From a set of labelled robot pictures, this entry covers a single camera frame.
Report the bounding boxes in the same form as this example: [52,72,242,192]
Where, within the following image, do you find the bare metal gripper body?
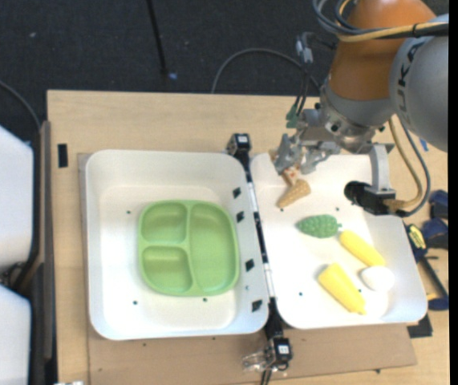
[294,107,378,154]

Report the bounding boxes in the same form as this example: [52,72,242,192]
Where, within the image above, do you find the toy pizza slice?
[268,149,301,187]

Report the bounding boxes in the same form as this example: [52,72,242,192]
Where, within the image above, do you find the tan waffle cone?
[276,178,312,209]

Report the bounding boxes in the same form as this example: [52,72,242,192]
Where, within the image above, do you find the green toy grapes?
[295,213,343,240]

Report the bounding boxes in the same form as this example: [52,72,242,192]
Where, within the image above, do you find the thin black and white rod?
[242,153,282,338]

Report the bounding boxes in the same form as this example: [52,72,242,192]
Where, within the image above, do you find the yellow toy corn cob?
[317,261,367,317]
[338,229,387,268]

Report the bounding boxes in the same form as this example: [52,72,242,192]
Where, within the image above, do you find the white plastic tray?
[249,150,429,331]
[84,148,271,342]

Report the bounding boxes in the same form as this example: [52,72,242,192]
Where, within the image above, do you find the green divided plate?
[136,199,241,298]

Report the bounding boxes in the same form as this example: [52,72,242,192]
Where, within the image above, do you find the white toy egg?
[359,265,396,293]

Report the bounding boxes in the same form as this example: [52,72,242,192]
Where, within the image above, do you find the white round lump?
[363,290,391,319]

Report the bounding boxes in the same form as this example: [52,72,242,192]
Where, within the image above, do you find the black block with thin wires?
[267,336,294,371]
[227,132,252,156]

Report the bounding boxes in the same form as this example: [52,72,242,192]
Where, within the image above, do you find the black cylinder on white bracket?
[343,142,398,217]

